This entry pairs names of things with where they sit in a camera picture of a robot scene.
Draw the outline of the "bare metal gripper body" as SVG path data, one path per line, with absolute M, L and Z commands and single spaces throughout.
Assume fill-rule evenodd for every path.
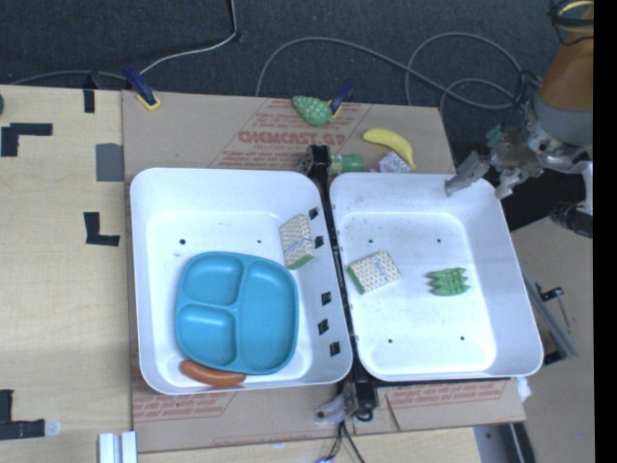
M 538 177 L 545 170 L 579 173 L 587 165 L 587 149 L 559 140 L 542 126 L 503 126 L 486 134 L 489 161 L 499 172 Z

